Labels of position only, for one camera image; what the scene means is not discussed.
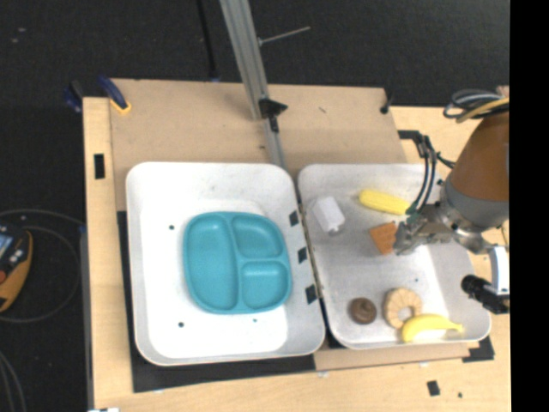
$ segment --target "cable bundle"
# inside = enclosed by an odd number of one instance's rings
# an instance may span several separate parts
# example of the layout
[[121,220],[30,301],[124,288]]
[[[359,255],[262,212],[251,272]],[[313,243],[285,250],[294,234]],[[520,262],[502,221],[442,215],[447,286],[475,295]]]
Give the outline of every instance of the cable bundle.
[[444,108],[443,114],[446,118],[456,119],[459,124],[467,119],[480,119],[508,110],[508,97],[485,90],[468,88],[452,94],[451,102]]

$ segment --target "black cord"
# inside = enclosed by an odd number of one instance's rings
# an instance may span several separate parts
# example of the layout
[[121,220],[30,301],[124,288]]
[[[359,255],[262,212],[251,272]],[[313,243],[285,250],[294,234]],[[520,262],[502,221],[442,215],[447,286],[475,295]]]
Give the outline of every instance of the black cord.
[[9,386],[8,374],[3,367],[3,360],[0,360],[0,375],[2,375],[3,386],[6,391],[6,397],[8,398],[9,410],[15,412],[14,398],[11,395],[11,387]]
[[202,35],[204,35],[204,45],[206,46],[206,53],[208,55],[208,76],[212,81],[219,81],[220,74],[215,64],[214,49],[212,47],[212,41],[209,36],[208,21],[206,20],[206,13],[204,11],[204,3],[202,0],[196,0],[196,9],[198,11],[198,18],[200,19],[200,26],[202,28]]
[[419,156],[422,157],[423,160],[425,161],[425,170],[424,170],[424,174],[423,174],[423,183],[421,184],[421,189],[419,190],[418,196],[415,198],[415,200],[413,200],[412,204],[410,205],[410,207],[406,211],[406,213],[408,215],[411,215],[414,212],[416,212],[416,210],[418,208],[418,205],[419,205],[419,201],[421,200],[421,197],[423,196],[423,194],[425,192],[425,188],[427,187],[427,182],[428,182],[428,179],[430,177],[430,173],[429,173],[429,149],[425,145],[425,137],[422,134],[419,134],[417,136],[416,146],[417,146],[418,151],[419,151]]
[[57,239],[61,240],[69,248],[70,253],[72,254],[73,258],[75,259],[77,273],[76,273],[75,282],[73,283],[72,288],[71,288],[68,296],[63,300],[63,302],[60,305],[58,305],[56,308],[54,308],[50,312],[46,312],[45,314],[41,314],[39,316],[34,316],[32,318],[11,318],[11,317],[7,317],[7,316],[0,316],[0,322],[8,322],[8,323],[11,323],[11,324],[31,324],[32,322],[39,322],[41,320],[46,320],[46,319],[54,316],[55,314],[57,314],[58,312],[63,310],[70,303],[72,298],[75,296],[76,291],[78,290],[78,286],[80,285],[80,276],[81,276],[80,275],[80,268],[81,268],[81,265],[80,265],[80,260],[78,258],[78,254],[76,253],[75,248],[70,244],[70,242],[63,235],[61,235],[60,233],[57,233],[55,231],[52,231],[50,229],[46,229],[44,227],[23,226],[22,228],[30,230],[30,231],[38,231],[38,232],[48,233],[50,235],[53,235]]
[[4,210],[4,212],[0,212],[0,218],[6,215],[16,215],[16,214],[38,214],[38,215],[48,215],[48,216],[55,216],[57,218],[61,218],[63,220],[69,221],[71,223],[78,224],[80,226],[86,226],[83,221],[80,221],[76,218],[73,218],[71,216],[60,214],[58,212],[52,211],[52,210],[43,210],[43,209],[12,209],[12,210]]
[[[466,88],[465,90],[459,90],[451,95],[451,102],[444,108],[443,115],[448,119],[457,119],[467,112],[471,112],[475,108],[493,102],[494,100],[500,100],[503,98],[501,94],[496,94],[486,90],[477,90]],[[451,110],[456,108],[461,109],[460,112],[451,113]],[[494,107],[488,113],[483,112],[473,116],[473,119],[484,118],[488,114],[493,114],[495,112],[504,112],[509,110],[509,106]]]
[[21,382],[19,381],[19,378],[17,377],[17,373],[15,372],[14,368],[9,363],[9,360],[6,358],[6,356],[0,351],[0,367],[3,369],[4,367],[8,370],[9,374],[11,375],[11,378],[14,380],[15,387],[17,388],[17,395],[19,396],[19,399],[21,401],[21,410],[23,412],[27,412],[27,402],[25,401],[25,395],[23,394],[23,388],[21,386]]
[[437,153],[437,159],[439,161],[441,161],[445,166],[447,166],[448,168],[450,169],[454,169],[455,167],[455,162],[454,161],[449,161],[448,159],[444,159],[441,155],[440,155],[440,151],[438,151]]
[[431,145],[431,139],[428,136],[425,136],[425,144],[427,146],[427,152],[429,153],[429,158],[431,159],[431,178],[429,179],[429,186],[427,187],[427,192],[425,193],[423,203],[421,204],[421,206],[418,207],[418,212],[421,212],[421,210],[427,204],[429,197],[431,196],[432,187],[435,183],[435,176],[437,173],[436,172],[437,156],[435,154],[435,149]]

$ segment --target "toy banana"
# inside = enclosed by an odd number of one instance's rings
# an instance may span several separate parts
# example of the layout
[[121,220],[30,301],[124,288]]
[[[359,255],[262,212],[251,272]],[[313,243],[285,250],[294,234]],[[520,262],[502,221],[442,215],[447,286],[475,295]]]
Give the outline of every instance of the toy banana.
[[410,207],[410,203],[406,200],[371,189],[362,190],[359,194],[359,201],[366,208],[389,212],[395,215],[404,215]]
[[425,330],[458,330],[463,331],[462,324],[455,324],[440,314],[420,314],[408,319],[402,326],[402,340],[411,342],[421,331]]

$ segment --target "blue divided plate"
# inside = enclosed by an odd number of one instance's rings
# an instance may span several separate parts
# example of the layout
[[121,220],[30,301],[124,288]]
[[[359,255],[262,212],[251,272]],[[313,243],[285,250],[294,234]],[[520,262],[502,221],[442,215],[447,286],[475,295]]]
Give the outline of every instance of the blue divided plate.
[[260,215],[194,217],[185,229],[183,260],[190,295],[209,312],[265,312],[283,304],[292,290],[282,233]]

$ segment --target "white container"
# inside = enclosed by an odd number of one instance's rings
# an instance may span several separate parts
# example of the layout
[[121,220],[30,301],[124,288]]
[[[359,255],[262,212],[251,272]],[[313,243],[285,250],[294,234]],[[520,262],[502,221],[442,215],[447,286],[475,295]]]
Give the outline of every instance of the white container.
[[[461,289],[463,277],[474,274],[464,247],[451,241],[422,245],[406,256],[381,255],[368,233],[370,228],[387,222],[398,225],[406,216],[366,208],[359,202],[360,191],[381,191],[411,203],[423,175],[423,165],[412,164],[311,165],[299,174],[299,193],[329,329],[347,348],[474,342],[490,332],[489,312]],[[438,199],[438,189],[433,189],[430,202]],[[334,198],[346,218],[337,236],[327,234],[312,211],[317,199],[326,196]],[[384,297],[398,287],[418,294],[423,312],[442,314],[463,324],[463,333],[437,330],[423,334],[425,340],[402,343],[398,331],[383,318]],[[357,324],[349,315],[350,301],[359,297],[370,299],[377,307],[377,318],[371,324]]]
[[[325,327],[300,224],[293,181],[268,164],[147,162],[126,179],[130,275],[136,345],[156,365],[188,365],[311,354]],[[281,230],[292,270],[292,292],[274,310],[214,314],[200,308],[184,281],[183,236],[205,212],[263,215]]]
[[345,224],[345,216],[333,197],[319,197],[311,210],[326,233],[338,233]]

